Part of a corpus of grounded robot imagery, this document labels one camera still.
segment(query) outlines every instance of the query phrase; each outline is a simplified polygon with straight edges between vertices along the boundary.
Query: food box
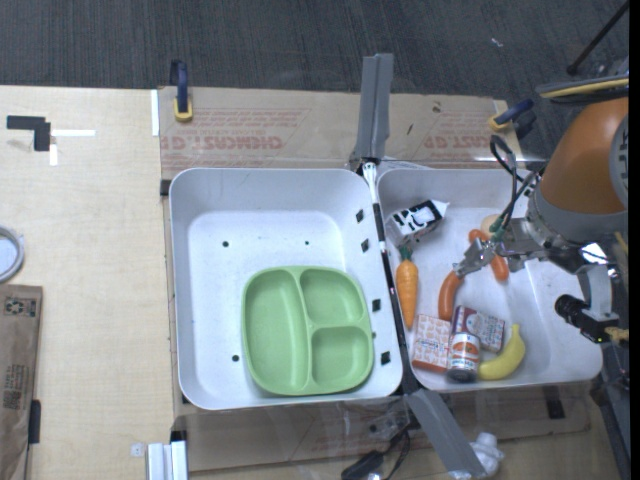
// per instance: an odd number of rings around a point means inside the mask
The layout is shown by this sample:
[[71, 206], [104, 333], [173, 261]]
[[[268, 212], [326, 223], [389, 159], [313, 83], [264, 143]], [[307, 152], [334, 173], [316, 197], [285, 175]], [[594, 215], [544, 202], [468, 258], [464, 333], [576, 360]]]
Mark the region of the food box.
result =
[[502, 348], [505, 321], [466, 306], [456, 306], [451, 319], [451, 333], [468, 332], [480, 340], [480, 347], [491, 352]]
[[411, 365], [415, 368], [444, 373], [447, 370], [451, 323], [419, 314], [414, 326]]
[[387, 241], [400, 247], [433, 231], [442, 222], [448, 204], [423, 201], [394, 213], [386, 222]]

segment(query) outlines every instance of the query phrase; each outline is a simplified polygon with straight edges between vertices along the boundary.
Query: green plate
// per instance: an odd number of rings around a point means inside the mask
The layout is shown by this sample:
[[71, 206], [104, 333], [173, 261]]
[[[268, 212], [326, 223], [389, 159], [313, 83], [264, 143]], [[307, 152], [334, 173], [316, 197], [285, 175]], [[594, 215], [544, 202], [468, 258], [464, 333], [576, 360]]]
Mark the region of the green plate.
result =
[[319, 395], [361, 384], [373, 366], [360, 285], [326, 267], [262, 270], [242, 298], [242, 341], [253, 380], [278, 395]]

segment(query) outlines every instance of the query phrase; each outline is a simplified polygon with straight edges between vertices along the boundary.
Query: gray carpet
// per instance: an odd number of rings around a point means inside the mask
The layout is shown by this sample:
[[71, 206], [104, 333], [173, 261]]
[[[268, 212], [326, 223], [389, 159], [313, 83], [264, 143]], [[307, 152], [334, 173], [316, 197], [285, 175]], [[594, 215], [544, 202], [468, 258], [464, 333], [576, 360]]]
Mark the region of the gray carpet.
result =
[[0, 84], [152, 88], [180, 58], [192, 85], [359, 92], [390, 52], [394, 92], [534, 99], [522, 145], [548, 158], [578, 109], [534, 89], [619, 65], [628, 12], [566, 73], [624, 1], [0, 0]]

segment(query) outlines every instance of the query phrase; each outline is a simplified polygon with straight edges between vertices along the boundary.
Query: white sink basin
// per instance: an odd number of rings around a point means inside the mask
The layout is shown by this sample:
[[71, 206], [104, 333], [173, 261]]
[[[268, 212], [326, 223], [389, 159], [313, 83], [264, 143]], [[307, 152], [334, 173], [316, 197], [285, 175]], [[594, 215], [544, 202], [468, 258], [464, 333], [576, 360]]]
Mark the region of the white sink basin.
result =
[[[236, 409], [373, 399], [395, 391], [403, 374], [400, 347], [371, 196], [361, 177], [346, 169], [189, 169], [174, 178], [169, 202], [178, 375], [194, 405]], [[242, 342], [244, 287], [261, 270], [291, 265], [339, 269], [360, 284], [374, 364], [357, 387], [282, 396], [251, 377]]]
[[[468, 232], [508, 203], [511, 176], [502, 169], [393, 169], [380, 176], [378, 191], [385, 221], [396, 211], [427, 199], [450, 203], [444, 220], [420, 239], [412, 258], [420, 274], [416, 312], [437, 317], [442, 281], [452, 264], [462, 260], [469, 245]], [[526, 197], [519, 199], [514, 217], [525, 214], [527, 201]], [[395, 271], [400, 256], [388, 245]], [[505, 320], [505, 343], [511, 336], [511, 324], [520, 324], [526, 356], [518, 369], [502, 380], [459, 383], [441, 373], [414, 368], [416, 378], [440, 392], [592, 379], [601, 370], [602, 351], [556, 314], [555, 300], [565, 293], [583, 298], [578, 279], [550, 262], [529, 261], [526, 268], [510, 273], [505, 283], [495, 280], [489, 266], [467, 275], [456, 294], [456, 305]], [[411, 353], [413, 331], [406, 335]], [[494, 356], [483, 351], [483, 359]]]

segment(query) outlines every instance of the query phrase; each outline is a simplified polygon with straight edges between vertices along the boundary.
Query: yellow banana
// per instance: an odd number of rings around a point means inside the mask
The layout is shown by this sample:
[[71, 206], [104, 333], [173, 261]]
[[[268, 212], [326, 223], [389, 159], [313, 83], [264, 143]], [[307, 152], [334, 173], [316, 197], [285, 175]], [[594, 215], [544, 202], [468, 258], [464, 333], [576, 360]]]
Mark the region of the yellow banana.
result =
[[520, 336], [520, 325], [511, 326], [511, 338], [502, 352], [493, 359], [481, 361], [478, 366], [480, 380], [498, 380], [511, 375], [524, 358], [526, 347]]

